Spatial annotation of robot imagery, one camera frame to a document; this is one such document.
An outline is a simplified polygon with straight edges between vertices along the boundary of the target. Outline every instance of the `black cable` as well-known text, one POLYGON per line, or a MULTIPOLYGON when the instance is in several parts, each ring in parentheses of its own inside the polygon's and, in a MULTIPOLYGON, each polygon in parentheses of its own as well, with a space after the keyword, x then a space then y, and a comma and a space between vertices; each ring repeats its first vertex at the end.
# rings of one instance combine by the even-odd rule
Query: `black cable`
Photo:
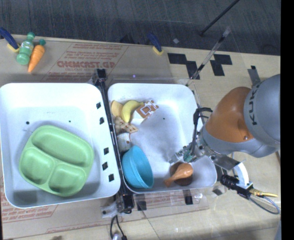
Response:
POLYGON ((200 107, 200 108, 197 108, 195 113, 193 114, 193 124, 195 125, 195 128, 193 130, 190 156, 193 156, 195 148, 196 148, 197 127, 198 127, 199 118, 207 117, 207 116, 201 115, 202 112, 212 112, 212 109, 209 107, 200 107))
POLYGON ((114 235, 113 235, 113 233, 112 233, 112 226, 113 226, 113 222, 114 222, 115 219, 116 219, 116 221, 117 221, 118 228, 120 229, 120 231, 121 231, 121 233, 122 233, 122 238, 121 238, 121 239, 122 239, 122 240, 126 240, 127 237, 125 236, 125 234, 123 233, 123 231, 122 231, 122 229, 121 229, 121 227, 120 227, 120 225, 119 225, 118 215, 114 216, 114 217, 112 218, 112 220, 111 220, 111 224, 110 224, 110 237, 111 237, 111 239, 113 239, 113 237, 114 237, 114 235))

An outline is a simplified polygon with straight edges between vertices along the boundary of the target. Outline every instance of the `blue bowl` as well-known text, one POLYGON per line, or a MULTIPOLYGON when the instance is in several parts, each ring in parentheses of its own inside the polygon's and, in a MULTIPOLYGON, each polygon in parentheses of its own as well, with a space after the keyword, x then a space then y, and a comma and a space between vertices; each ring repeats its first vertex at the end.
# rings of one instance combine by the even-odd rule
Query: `blue bowl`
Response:
POLYGON ((138 146, 132 146, 121 160, 123 174, 127 182, 137 189, 153 186, 153 173, 145 153, 138 146))

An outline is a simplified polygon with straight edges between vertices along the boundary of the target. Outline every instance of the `yellow cable tip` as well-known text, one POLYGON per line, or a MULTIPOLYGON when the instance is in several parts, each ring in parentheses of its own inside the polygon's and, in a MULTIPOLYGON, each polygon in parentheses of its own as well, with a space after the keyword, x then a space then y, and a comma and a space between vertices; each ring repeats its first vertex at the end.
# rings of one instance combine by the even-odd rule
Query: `yellow cable tip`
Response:
POLYGON ((255 188, 252 188, 249 190, 249 192, 255 196, 258 196, 258 197, 273 197, 273 198, 277 198, 278 195, 277 194, 273 194, 273 193, 269 193, 269 192, 262 192, 262 191, 259 191, 255 188))
POLYGON ((158 51, 158 49, 157 49, 155 46, 152 47, 152 50, 153 50, 157 55, 159 55, 159 56, 161 56, 161 55, 163 54, 163 50, 162 50, 162 51, 158 51))
POLYGON ((8 44, 8 43, 7 43, 7 47, 8 47, 12 52, 14 52, 14 53, 18 53, 18 52, 19 52, 19 49, 20 49, 19 45, 18 45, 18 48, 15 49, 14 47, 12 47, 12 46, 11 46, 10 44, 8 44))

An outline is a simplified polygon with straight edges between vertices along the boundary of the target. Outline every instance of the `wire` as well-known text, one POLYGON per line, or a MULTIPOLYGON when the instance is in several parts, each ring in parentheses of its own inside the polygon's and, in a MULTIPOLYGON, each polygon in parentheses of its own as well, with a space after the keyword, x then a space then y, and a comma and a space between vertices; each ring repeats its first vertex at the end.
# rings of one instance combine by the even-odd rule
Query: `wire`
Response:
POLYGON ((195 152, 195 148, 196 148, 196 138, 197 138, 197 127, 198 127, 198 121, 200 117, 206 117, 204 115, 201 115, 202 112, 212 112, 212 109, 209 107, 200 107, 197 108, 195 113, 193 114, 193 124, 195 125, 195 128, 193 130, 193 136, 192 136, 192 142, 191 142, 191 151, 190 151, 190 156, 192 157, 194 152, 195 152))
POLYGON ((114 237, 114 235, 112 233, 112 226, 113 226, 113 222, 114 222, 115 219, 117 221, 118 228, 120 229, 120 231, 122 233, 122 239, 127 239, 127 237, 125 236, 125 234, 123 233, 123 231, 122 231, 122 229, 121 229, 121 227, 119 225, 118 215, 114 216, 112 218, 112 220, 111 220, 111 224, 110 224, 110 237, 111 237, 111 239, 113 239, 113 237, 114 237))
POLYGON ((265 208, 265 207, 263 207, 261 204, 259 204, 257 201, 255 201, 251 196, 250 196, 250 200, 253 202, 253 203, 255 203, 257 206, 259 206, 260 208, 262 208, 263 210, 265 210, 265 211, 267 211, 267 212, 269 212, 269 213, 271 213, 271 214, 275 214, 275 215, 278 215, 278 214, 280 214, 281 213, 281 210, 280 210, 280 208, 275 204, 275 202, 273 202, 270 198, 268 198, 268 197, 266 197, 266 196, 258 196, 258 195, 254 195, 254 197, 258 197, 258 198, 261 198, 261 199, 265 199, 265 200, 267 200, 269 203, 268 203, 268 205, 272 205, 274 208, 276 208, 276 212, 274 212, 274 211, 272 211, 272 210, 270 210, 270 209, 267 209, 267 208, 265 208))

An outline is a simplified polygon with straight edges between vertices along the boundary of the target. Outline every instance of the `black pole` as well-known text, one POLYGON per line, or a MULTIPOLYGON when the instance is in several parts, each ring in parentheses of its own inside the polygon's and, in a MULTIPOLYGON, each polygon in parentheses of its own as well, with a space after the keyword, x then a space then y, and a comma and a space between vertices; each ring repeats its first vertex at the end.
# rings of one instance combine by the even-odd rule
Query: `black pole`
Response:
POLYGON ((216 17, 209 25, 207 25, 202 31, 199 32, 200 36, 203 34, 214 24, 216 23, 224 14, 226 14, 237 2, 240 0, 235 0, 231 5, 229 5, 218 17, 216 17))

